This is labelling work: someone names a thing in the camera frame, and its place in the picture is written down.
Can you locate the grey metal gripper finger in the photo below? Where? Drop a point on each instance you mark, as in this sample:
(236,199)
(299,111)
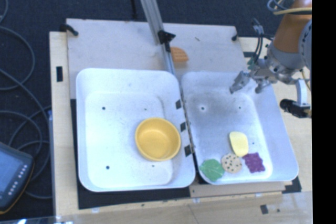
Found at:
(261,85)
(240,81)

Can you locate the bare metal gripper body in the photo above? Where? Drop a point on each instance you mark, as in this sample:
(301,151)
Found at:
(273,73)

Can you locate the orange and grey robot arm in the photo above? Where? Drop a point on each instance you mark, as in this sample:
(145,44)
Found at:
(290,34)

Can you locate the white plastic tray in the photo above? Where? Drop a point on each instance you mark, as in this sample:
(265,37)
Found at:
(113,133)
(223,118)

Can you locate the pale yellow oval slice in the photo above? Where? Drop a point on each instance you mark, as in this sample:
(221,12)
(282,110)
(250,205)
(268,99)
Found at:
(239,143)

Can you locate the orange waffle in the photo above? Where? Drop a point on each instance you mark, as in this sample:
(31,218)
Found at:
(179,54)

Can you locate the purple grapes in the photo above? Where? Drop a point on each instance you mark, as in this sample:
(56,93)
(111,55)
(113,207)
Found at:
(254,163)

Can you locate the chocolate chip biscuit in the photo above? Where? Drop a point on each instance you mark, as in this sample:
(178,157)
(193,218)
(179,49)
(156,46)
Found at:
(231,163)

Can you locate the green lettuce leaf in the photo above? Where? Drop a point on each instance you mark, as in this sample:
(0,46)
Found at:
(212,170)

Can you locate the yellow bowl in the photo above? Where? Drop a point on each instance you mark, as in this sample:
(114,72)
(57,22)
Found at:
(157,139)

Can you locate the pale flat board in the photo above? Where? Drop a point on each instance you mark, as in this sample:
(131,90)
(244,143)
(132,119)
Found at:
(118,44)

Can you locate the black cylinder on white bracket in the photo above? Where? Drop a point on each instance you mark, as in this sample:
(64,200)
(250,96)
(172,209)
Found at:
(295,107)

